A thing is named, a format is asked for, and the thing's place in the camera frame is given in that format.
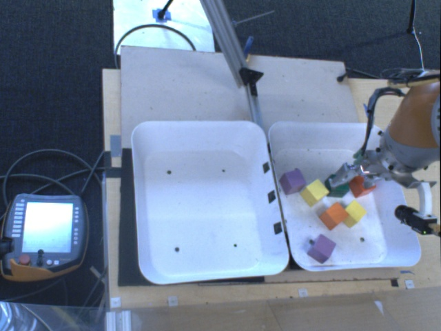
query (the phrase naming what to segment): black carpet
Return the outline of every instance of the black carpet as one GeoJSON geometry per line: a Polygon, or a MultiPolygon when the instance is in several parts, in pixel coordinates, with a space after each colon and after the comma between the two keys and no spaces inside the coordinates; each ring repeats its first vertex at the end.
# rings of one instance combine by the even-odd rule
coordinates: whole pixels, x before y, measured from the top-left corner
{"type": "MultiPolygon", "coordinates": [[[[426,68],[440,68],[440,1],[418,0],[416,30],[421,32],[426,68]]],[[[254,54],[344,61],[371,74],[420,67],[415,39],[406,33],[411,0],[225,3],[236,21],[276,11],[237,27],[242,43],[254,37],[254,54]]],[[[112,14],[112,0],[0,0],[0,175],[20,156],[41,148],[68,150],[88,163],[96,161],[103,149],[101,70],[113,67],[112,14]]],[[[66,158],[51,156],[26,161],[17,172],[62,176],[76,169],[66,158]]],[[[83,180],[70,185],[78,190],[83,180]]],[[[9,199],[29,185],[11,182],[9,199]]],[[[105,268],[101,191],[95,182],[84,199],[91,235],[83,267],[55,285],[0,279],[0,299],[44,287],[49,288],[17,301],[92,305],[99,299],[101,286],[89,297],[96,281],[90,268],[105,268]]]]}

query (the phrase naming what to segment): black bracket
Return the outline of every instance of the black bracket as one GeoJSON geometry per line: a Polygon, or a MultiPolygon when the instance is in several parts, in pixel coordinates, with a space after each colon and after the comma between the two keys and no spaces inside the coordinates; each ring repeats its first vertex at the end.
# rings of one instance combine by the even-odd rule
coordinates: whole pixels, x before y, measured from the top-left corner
{"type": "Polygon", "coordinates": [[[247,68],[241,68],[239,70],[239,75],[242,78],[242,82],[244,85],[249,85],[249,90],[251,91],[251,95],[257,97],[257,87],[256,83],[263,76],[263,72],[254,71],[247,68]]]}

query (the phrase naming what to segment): wire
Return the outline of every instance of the wire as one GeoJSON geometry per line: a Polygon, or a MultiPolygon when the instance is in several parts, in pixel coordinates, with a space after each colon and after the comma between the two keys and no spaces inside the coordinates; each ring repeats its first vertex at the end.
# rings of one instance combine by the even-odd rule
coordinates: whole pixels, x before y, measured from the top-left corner
{"type": "Polygon", "coordinates": [[[259,19],[261,17],[267,16],[267,15],[273,14],[273,13],[275,13],[275,10],[264,12],[262,14],[257,14],[255,16],[248,17],[247,19],[243,19],[243,20],[240,20],[240,21],[233,21],[233,26],[236,27],[236,26],[240,25],[241,23],[253,21],[254,19],[259,19]]]}
{"type": "Polygon", "coordinates": [[[422,47],[421,47],[421,43],[420,43],[420,39],[418,38],[418,33],[415,32],[415,16],[416,16],[416,0],[413,0],[414,4],[413,4],[413,21],[412,21],[412,31],[411,34],[413,34],[413,36],[415,37],[416,43],[418,44],[418,49],[420,50],[420,60],[421,60],[421,68],[424,70],[424,58],[422,56],[422,47]]]}
{"type": "Polygon", "coordinates": [[[45,290],[48,290],[49,288],[52,288],[54,285],[57,285],[58,283],[62,282],[63,279],[64,279],[64,277],[60,278],[60,279],[57,279],[55,282],[53,282],[51,284],[48,284],[47,286],[42,287],[39,290],[35,290],[34,292],[27,293],[27,294],[22,294],[22,295],[19,295],[17,297],[3,299],[2,301],[7,301],[7,302],[9,302],[9,301],[18,301],[20,299],[25,299],[25,298],[31,297],[31,296],[36,295],[38,293],[44,292],[45,290]]]}
{"type": "Polygon", "coordinates": [[[115,47],[115,51],[113,53],[113,57],[114,57],[114,62],[115,62],[115,68],[119,69],[119,64],[118,64],[118,49],[120,47],[120,45],[122,44],[122,42],[124,41],[124,39],[126,37],[128,37],[130,34],[132,34],[133,32],[136,32],[137,30],[142,30],[143,28],[162,28],[164,30],[170,30],[176,34],[179,34],[182,38],[184,38],[187,43],[192,47],[193,51],[196,51],[196,47],[194,46],[194,44],[192,43],[192,41],[190,41],[190,39],[183,34],[181,31],[173,28],[173,27],[169,27],[169,26],[164,26],[164,25],[155,25],[155,24],[147,24],[147,25],[140,25],[137,27],[132,28],[131,30],[128,30],[118,41],[118,43],[116,44],[115,47]]]}
{"type": "Polygon", "coordinates": [[[382,71],[381,77],[388,80],[389,87],[405,88],[437,82],[440,80],[440,73],[423,69],[393,68],[382,71]]]}
{"type": "Polygon", "coordinates": [[[380,97],[387,96],[387,95],[389,95],[389,96],[395,95],[395,96],[402,97],[402,96],[404,96],[404,93],[399,89],[385,87],[385,88],[378,88],[371,95],[371,97],[369,98],[368,105],[367,105],[367,126],[366,126],[365,142],[363,143],[361,149],[357,152],[356,156],[358,156],[358,154],[360,156],[363,156],[365,154],[366,148],[367,148],[367,142],[369,140],[369,137],[371,136],[371,130],[373,127],[373,115],[375,113],[375,106],[376,106],[377,101],[379,100],[380,97]]]}
{"type": "MultiPolygon", "coordinates": [[[[95,172],[98,171],[98,170],[105,170],[105,168],[104,167],[95,168],[95,172]]],[[[79,170],[78,172],[70,173],[70,174],[65,175],[64,177],[58,178],[56,180],[57,181],[64,181],[66,179],[70,179],[70,178],[76,177],[78,175],[81,175],[81,174],[84,174],[84,173],[89,173],[89,172],[90,172],[90,170],[88,170],[88,169],[82,169],[82,170],[79,170]]],[[[43,191],[43,190],[49,188],[52,185],[53,185],[52,183],[49,183],[49,184],[46,184],[44,186],[41,186],[40,188],[38,188],[38,189],[34,190],[33,192],[31,192],[31,194],[37,194],[40,191],[43,191]]]]}
{"type": "Polygon", "coordinates": [[[27,311],[27,312],[29,312],[35,319],[37,319],[38,320],[38,322],[40,322],[41,323],[41,325],[43,325],[45,328],[46,328],[46,330],[48,330],[48,331],[52,331],[53,329],[52,328],[50,328],[49,327],[49,325],[36,313],[36,312],[34,312],[33,310],[31,310],[28,306],[26,306],[26,305],[21,305],[23,308],[25,308],[25,310],[27,311]]]}
{"type": "Polygon", "coordinates": [[[102,151],[102,153],[99,155],[99,157],[98,157],[98,159],[96,160],[94,166],[93,166],[92,169],[90,170],[89,176],[88,176],[88,178],[86,179],[83,188],[81,189],[81,192],[80,192],[80,195],[79,195],[80,197],[82,197],[82,196],[84,195],[85,189],[87,188],[87,186],[88,186],[88,184],[89,184],[89,182],[90,182],[90,179],[92,178],[93,174],[95,173],[96,169],[98,168],[98,164],[99,164],[101,158],[103,158],[103,155],[104,155],[104,151],[102,151]]]}
{"type": "MultiPolygon", "coordinates": [[[[88,170],[93,171],[93,168],[86,162],[84,161],[82,158],[78,157],[77,155],[65,151],[65,150],[57,150],[54,148],[50,148],[50,149],[44,149],[44,150],[37,150],[37,151],[33,151],[30,153],[25,154],[24,156],[20,157],[19,159],[17,159],[15,161],[14,164],[12,164],[8,171],[6,172],[5,177],[3,178],[3,202],[5,203],[5,206],[8,207],[9,205],[9,201],[8,201],[8,195],[7,195],[7,187],[8,187],[8,179],[11,175],[11,172],[14,170],[14,168],[22,161],[24,161],[25,159],[27,159],[28,157],[34,156],[36,154],[42,154],[42,153],[55,153],[55,154],[62,154],[65,156],[69,156],[70,158],[73,158],[75,161],[77,161],[78,163],[80,163],[81,165],[85,166],[88,170]]],[[[96,179],[99,181],[98,176],[96,175],[96,173],[94,173],[94,176],[96,176],[96,179]]]]}
{"type": "Polygon", "coordinates": [[[61,189],[65,190],[69,195],[75,195],[75,193],[73,191],[71,191],[71,189],[69,189],[66,185],[61,183],[59,180],[53,179],[50,177],[46,177],[44,175],[40,175],[40,174],[10,174],[9,177],[10,178],[31,178],[31,179],[49,181],[50,184],[46,184],[45,186],[57,185],[61,189]]]}
{"type": "Polygon", "coordinates": [[[99,284],[103,282],[103,277],[107,274],[107,267],[104,268],[104,271],[99,275],[98,279],[96,280],[94,286],[89,292],[89,295],[86,297],[83,305],[81,306],[81,310],[78,313],[76,319],[80,319],[83,316],[84,311],[86,310],[86,305],[88,304],[88,301],[90,298],[92,298],[92,295],[94,294],[95,290],[98,288],[99,284]]]}

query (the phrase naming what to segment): wooden table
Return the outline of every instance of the wooden table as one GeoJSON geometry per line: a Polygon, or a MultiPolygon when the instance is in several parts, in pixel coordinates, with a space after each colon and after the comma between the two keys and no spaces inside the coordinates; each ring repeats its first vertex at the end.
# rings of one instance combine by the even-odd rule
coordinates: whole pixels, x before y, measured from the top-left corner
{"type": "MultiPolygon", "coordinates": [[[[385,81],[349,79],[353,99],[360,121],[365,122],[363,103],[371,93],[385,86],[385,81]]],[[[398,107],[400,100],[384,97],[376,109],[376,125],[385,128],[398,107]]],[[[103,71],[103,114],[105,150],[111,148],[110,136],[121,133],[121,74],[118,70],[103,71]]],[[[121,166],[121,158],[113,157],[112,166],[121,166]]],[[[440,164],[435,163],[427,171],[416,174],[424,180],[440,181],[440,164]]],[[[441,286],[440,240],[436,237],[419,237],[422,249],[420,262],[412,268],[381,268],[308,272],[289,271],[265,278],[264,283],[242,285],[163,285],[118,286],[118,244],[120,179],[107,178],[105,193],[105,230],[108,260],[108,291],[110,309],[134,309],[167,306],[169,297],[177,297],[179,305],[206,305],[208,303],[258,302],[284,298],[298,298],[307,291],[312,296],[336,296],[388,292],[406,288],[404,280],[412,280],[416,288],[441,286]],[[398,280],[398,287],[391,285],[398,280]]],[[[440,185],[433,189],[434,214],[440,217],[440,185]]],[[[416,190],[405,190],[408,205],[419,207],[416,190]]]]}

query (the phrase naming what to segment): aluminum rod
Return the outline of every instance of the aluminum rod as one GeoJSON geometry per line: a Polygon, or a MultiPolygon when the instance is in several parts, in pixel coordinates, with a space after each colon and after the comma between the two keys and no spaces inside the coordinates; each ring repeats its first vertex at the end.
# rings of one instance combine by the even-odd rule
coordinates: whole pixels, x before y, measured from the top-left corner
{"type": "MultiPolygon", "coordinates": [[[[200,1],[233,78],[238,87],[241,87],[244,81],[240,76],[240,70],[248,68],[248,65],[225,4],[223,0],[200,1]]],[[[251,94],[250,85],[247,85],[247,98],[252,121],[263,128],[259,101],[257,96],[251,94]]]]}

